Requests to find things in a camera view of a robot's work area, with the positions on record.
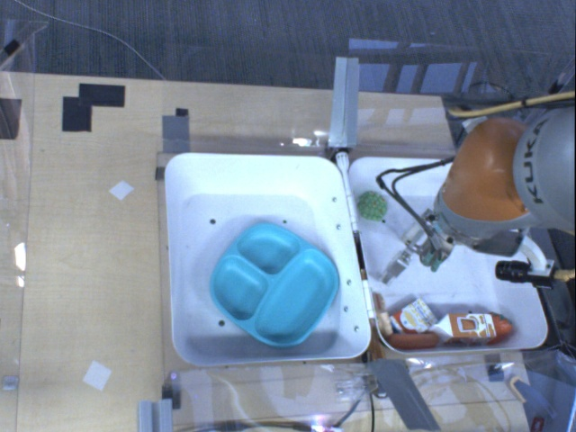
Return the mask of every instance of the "blue plate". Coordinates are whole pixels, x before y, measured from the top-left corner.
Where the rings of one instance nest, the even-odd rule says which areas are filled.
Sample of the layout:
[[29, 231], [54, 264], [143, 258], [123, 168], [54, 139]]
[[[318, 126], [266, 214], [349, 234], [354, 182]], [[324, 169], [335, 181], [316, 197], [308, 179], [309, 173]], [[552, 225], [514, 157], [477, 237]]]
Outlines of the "blue plate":
[[211, 276], [216, 306], [273, 347], [303, 342], [338, 291], [338, 270], [319, 249], [287, 229], [262, 223], [245, 230]]

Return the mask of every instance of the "black tape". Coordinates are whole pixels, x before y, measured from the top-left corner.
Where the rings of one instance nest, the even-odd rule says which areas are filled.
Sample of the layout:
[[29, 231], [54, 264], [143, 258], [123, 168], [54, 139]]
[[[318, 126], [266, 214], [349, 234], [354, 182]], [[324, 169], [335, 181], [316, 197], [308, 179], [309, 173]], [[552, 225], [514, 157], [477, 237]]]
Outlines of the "black tape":
[[488, 380], [491, 383], [501, 383], [504, 381], [504, 370], [502, 369], [501, 364], [491, 364], [487, 368], [488, 371]]
[[182, 393], [180, 386], [176, 383], [164, 384], [162, 386], [162, 400], [172, 400], [172, 410], [180, 410], [182, 406]]
[[82, 105], [80, 98], [64, 97], [62, 131], [92, 131], [92, 107]]
[[166, 169], [163, 166], [156, 167], [156, 174], [154, 175], [154, 179], [157, 181], [164, 181], [164, 174], [166, 173]]
[[21, 47], [20, 42], [17, 39], [13, 39], [4, 47], [4, 53], [8, 56], [12, 56]]
[[15, 140], [20, 130], [22, 99], [0, 98], [0, 140]]
[[80, 84], [80, 104], [83, 106], [124, 107], [126, 87], [122, 85]]

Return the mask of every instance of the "clear plastic panel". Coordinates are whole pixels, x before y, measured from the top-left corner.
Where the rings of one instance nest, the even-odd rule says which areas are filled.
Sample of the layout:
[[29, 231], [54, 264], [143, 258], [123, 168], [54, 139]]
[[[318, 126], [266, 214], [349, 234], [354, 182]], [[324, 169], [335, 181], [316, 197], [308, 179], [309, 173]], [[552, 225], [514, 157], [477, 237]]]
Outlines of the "clear plastic panel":
[[0, 20], [0, 429], [16, 428], [34, 108], [34, 34]]
[[[189, 143], [180, 149], [325, 156], [332, 99], [330, 90], [166, 82], [163, 114], [189, 113]], [[361, 91], [358, 108], [358, 145], [351, 158], [454, 153], [439, 96]]]
[[[358, 111], [357, 151], [363, 155], [445, 156], [465, 136], [462, 121], [447, 115], [446, 107], [512, 102], [573, 84], [561, 74], [570, 71], [574, 57], [573, 49], [564, 47], [550, 53], [350, 39], [348, 56], [360, 61], [365, 92]], [[375, 94], [372, 101], [367, 92]], [[371, 105], [378, 97], [386, 98], [387, 107]], [[509, 115], [514, 113], [527, 116], [526, 111]], [[431, 132], [438, 124], [447, 135]]]
[[178, 432], [564, 431], [574, 421], [574, 369], [560, 351], [253, 366], [172, 372], [165, 392]]

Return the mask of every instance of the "wooden table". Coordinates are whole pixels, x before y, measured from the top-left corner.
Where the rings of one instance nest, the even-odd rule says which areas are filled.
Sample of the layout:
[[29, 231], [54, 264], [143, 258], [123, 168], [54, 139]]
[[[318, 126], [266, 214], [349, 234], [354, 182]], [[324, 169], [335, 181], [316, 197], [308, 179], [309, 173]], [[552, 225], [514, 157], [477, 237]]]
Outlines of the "wooden table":
[[[27, 86], [0, 93], [25, 96], [22, 119], [33, 122], [17, 430], [136, 430], [138, 402], [159, 400], [163, 383], [155, 181], [162, 117], [188, 109], [194, 151], [247, 145], [318, 154], [331, 92], [25, 74], [0, 79]], [[78, 96], [80, 83], [125, 86], [125, 105], [94, 107], [91, 132], [63, 132], [62, 98]], [[359, 104], [364, 151], [427, 157], [453, 151], [438, 98], [361, 94]], [[295, 146], [298, 138], [311, 147]], [[122, 181], [133, 191], [119, 200], [109, 190]], [[111, 370], [101, 391], [83, 382], [93, 361]], [[517, 413], [510, 421], [525, 425], [519, 401], [508, 400]], [[491, 415], [500, 407], [476, 397], [446, 430], [496, 421]], [[393, 409], [377, 409], [380, 424], [401, 430]], [[450, 410], [438, 412], [446, 424]], [[346, 430], [367, 430], [368, 417], [354, 416]]]

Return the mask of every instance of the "green ball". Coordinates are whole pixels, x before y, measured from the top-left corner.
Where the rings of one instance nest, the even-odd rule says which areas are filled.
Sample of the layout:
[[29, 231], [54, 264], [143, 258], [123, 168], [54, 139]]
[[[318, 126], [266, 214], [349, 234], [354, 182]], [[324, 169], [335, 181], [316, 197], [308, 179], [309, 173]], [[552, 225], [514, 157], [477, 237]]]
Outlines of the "green ball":
[[360, 216], [370, 221], [381, 221], [388, 211], [386, 199], [373, 191], [360, 195], [357, 206]]

